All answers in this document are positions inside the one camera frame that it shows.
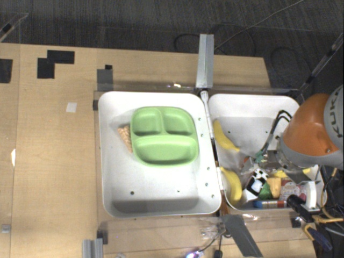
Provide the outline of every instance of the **yellow banana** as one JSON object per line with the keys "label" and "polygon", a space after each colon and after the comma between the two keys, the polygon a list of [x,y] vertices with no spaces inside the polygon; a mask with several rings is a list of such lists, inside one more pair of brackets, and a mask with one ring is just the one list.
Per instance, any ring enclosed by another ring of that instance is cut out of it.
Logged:
{"label": "yellow banana", "polygon": [[[306,168],[306,169],[303,169],[302,172],[303,174],[307,174],[311,171],[311,168]],[[286,175],[286,173],[284,173],[283,170],[278,170],[276,173],[274,173],[272,175],[273,177],[276,177],[276,178],[288,178],[288,176]]]}
{"label": "yellow banana", "polygon": [[215,139],[220,144],[220,146],[224,149],[233,149],[237,152],[240,151],[240,148],[237,148],[231,140],[225,136],[225,134],[222,131],[221,124],[218,120],[215,120],[213,123],[214,128],[214,135]]}
{"label": "yellow banana", "polygon": [[225,175],[226,179],[231,185],[231,192],[229,195],[229,202],[232,205],[235,205],[240,199],[242,195],[242,188],[241,188],[241,182],[237,174],[233,171],[227,170],[223,167],[221,167],[222,173]]}

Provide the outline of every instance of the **tan surface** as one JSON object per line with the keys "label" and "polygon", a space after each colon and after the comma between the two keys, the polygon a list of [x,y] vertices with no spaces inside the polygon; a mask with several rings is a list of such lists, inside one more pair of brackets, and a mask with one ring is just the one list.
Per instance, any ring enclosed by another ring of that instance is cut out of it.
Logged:
{"label": "tan surface", "polygon": [[[17,47],[10,45],[6,49]],[[97,198],[92,100],[97,68],[113,65],[115,83],[151,80],[193,85],[196,77],[197,55],[51,48],[75,51],[75,64],[57,64],[54,80],[37,80],[37,58],[45,58],[48,47],[20,46],[11,258],[81,257],[82,240],[95,239]],[[250,85],[269,85],[262,59],[216,56],[214,65],[216,83],[245,85],[249,81]],[[77,102],[76,113],[66,113],[68,102]],[[111,248],[127,250],[127,257],[178,257],[185,253],[180,247],[190,249],[206,243],[200,238],[197,219],[188,220],[190,226],[181,227],[184,222],[179,220],[183,219],[177,218],[147,221],[114,220],[107,215],[103,218],[107,219],[103,224],[114,231],[112,234],[121,232],[121,240]],[[180,237],[172,226],[181,227]],[[306,253],[312,252],[311,242],[304,240],[300,230],[288,228],[289,221],[275,217],[260,223],[251,221],[248,226],[267,257],[282,257],[280,254],[286,250],[292,257],[296,253],[307,257]],[[267,241],[274,241],[274,247]],[[225,257],[238,257],[232,240],[224,244],[228,244],[224,248],[230,248],[231,254]],[[135,245],[147,251],[133,252]],[[170,250],[159,250],[166,245],[171,246]]]}
{"label": "tan surface", "polygon": [[[14,168],[11,153],[16,147],[19,46],[2,44],[1,59],[12,59],[12,78],[9,84],[0,83],[0,226],[11,224]],[[10,255],[10,233],[0,233],[0,257]]]}
{"label": "tan surface", "polygon": [[[313,245],[302,241],[280,241],[262,242],[257,244],[264,258],[314,258]],[[210,247],[206,250],[203,258],[213,258],[213,253],[217,247]],[[156,250],[154,252],[130,252],[126,253],[126,258],[182,258],[187,253],[193,251],[192,248],[176,248],[167,250]],[[242,258],[236,245],[222,245],[223,258]],[[113,254],[106,254],[104,258],[114,258]]]}

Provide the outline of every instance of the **black cable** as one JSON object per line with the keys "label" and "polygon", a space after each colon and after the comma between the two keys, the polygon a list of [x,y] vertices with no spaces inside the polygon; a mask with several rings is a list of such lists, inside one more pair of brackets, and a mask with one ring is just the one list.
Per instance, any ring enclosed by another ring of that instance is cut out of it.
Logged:
{"label": "black cable", "polygon": [[[279,52],[279,51],[283,51],[283,50],[286,50],[286,51],[289,51],[291,53],[293,53],[296,61],[299,63],[300,61],[304,61],[308,67],[308,72],[310,73],[312,68],[310,66],[310,64],[308,63],[308,61],[306,60],[306,58],[304,56],[302,56],[298,51],[296,51],[295,49],[293,48],[290,48],[290,47],[283,47],[283,46],[277,46],[276,48],[274,48],[270,54],[266,57],[266,64],[268,67],[268,69],[270,70],[270,73],[273,73],[276,77],[277,77],[277,71],[276,71],[276,68],[274,66],[274,55]],[[280,78],[284,84],[286,84],[289,88],[292,88],[291,85],[289,85],[288,83],[286,83],[286,81],[282,78],[282,77],[278,77]]]}
{"label": "black cable", "polygon": [[326,191],[327,192],[326,207],[331,207],[331,206],[336,205],[336,200],[335,200],[335,197],[333,195],[332,188],[331,187],[327,188],[329,185],[328,181],[332,179],[331,173],[328,173],[329,171],[332,172],[333,168],[332,167],[323,167],[320,171],[322,179],[324,180],[324,183],[325,183],[324,188],[327,189],[327,191]]}
{"label": "black cable", "polygon": [[221,250],[221,243],[222,243],[222,235],[220,236],[219,250]]}
{"label": "black cable", "polygon": [[[253,40],[252,35],[247,31],[247,29],[245,29],[243,26],[240,26],[239,24],[233,23],[233,22],[222,22],[222,23],[217,23],[215,24],[215,26],[213,28],[211,28],[209,30],[209,34],[214,34],[214,38],[216,38],[216,33],[225,26],[228,25],[232,25],[235,27],[238,27],[242,32],[245,32],[246,35],[248,36],[250,42],[251,42],[251,53],[249,56],[255,56],[256,55],[256,44]],[[225,53],[222,49],[218,48],[219,51],[221,51],[222,53],[224,53],[225,55],[227,55],[227,53]]]}
{"label": "black cable", "polygon": [[279,116],[280,116],[281,114],[283,114],[283,113],[287,114],[288,117],[289,117],[290,119],[292,119],[292,115],[291,115],[289,112],[285,111],[285,110],[281,110],[280,112],[278,112],[277,117],[279,117]]}
{"label": "black cable", "polygon": [[206,246],[205,248],[203,248],[203,249],[200,249],[199,252],[203,252],[203,251],[205,251],[207,248],[209,248],[209,247],[216,241],[216,239],[217,239],[217,236],[210,242],[209,245],[207,245],[207,246]]}
{"label": "black cable", "polygon": [[178,42],[179,38],[181,38],[181,37],[197,37],[197,38],[199,38],[199,35],[194,34],[194,33],[181,33],[181,34],[177,35],[177,37],[173,40],[173,47],[174,47],[174,50],[176,52],[179,52],[178,47],[177,47],[177,42]]}
{"label": "black cable", "polygon": [[337,227],[339,227],[341,230],[344,231],[344,227],[341,226],[341,225],[339,224],[339,222],[334,222],[333,224],[335,224]]}
{"label": "black cable", "polygon": [[[286,6],[286,7],[282,8],[282,9],[280,9],[280,10],[278,10],[278,11],[275,11],[274,13],[272,13],[272,14],[266,16],[265,18],[263,18],[262,20],[258,21],[257,23],[255,23],[255,24],[253,24],[253,25],[251,25],[251,26],[245,28],[245,30],[249,30],[250,28],[253,28],[253,27],[255,27],[255,26],[257,26],[257,25],[263,23],[264,21],[270,19],[272,16],[274,16],[274,15],[276,15],[276,14],[282,12],[282,11],[285,11],[285,10],[287,10],[287,9],[290,9],[291,7],[296,6],[297,4],[299,4],[299,3],[303,2],[303,1],[305,1],[305,0],[299,0],[299,1],[293,3],[293,4],[289,5],[289,6]],[[232,38],[234,38],[235,36],[237,36],[238,34],[240,34],[240,33],[242,33],[242,32],[243,32],[243,31],[239,31],[239,32],[237,32],[236,34],[234,34],[234,35],[232,35],[231,37],[229,37],[228,39],[226,39],[226,40],[225,40],[224,42],[222,42],[220,45],[218,45],[217,47],[215,47],[215,51],[216,51],[218,48],[222,47],[224,44],[226,44],[228,41],[230,41]]]}
{"label": "black cable", "polygon": [[265,153],[270,145],[270,141],[272,139],[272,135],[275,132],[275,129],[277,127],[277,124],[280,122],[281,119],[285,119],[287,122],[290,122],[290,120],[288,118],[286,118],[285,116],[281,116],[281,113],[279,112],[277,114],[277,117],[274,120],[273,126],[270,130],[269,136],[267,138],[267,141],[265,142],[265,144],[263,145],[263,147],[260,149],[260,151],[262,151],[263,153]]}
{"label": "black cable", "polygon": [[331,176],[331,177],[327,180],[327,182],[326,182],[325,185],[324,185],[324,188],[322,189],[323,192],[325,192],[325,190],[327,189],[327,187],[328,187],[328,185],[329,185],[329,183],[331,182],[332,179],[333,179],[333,176]]}

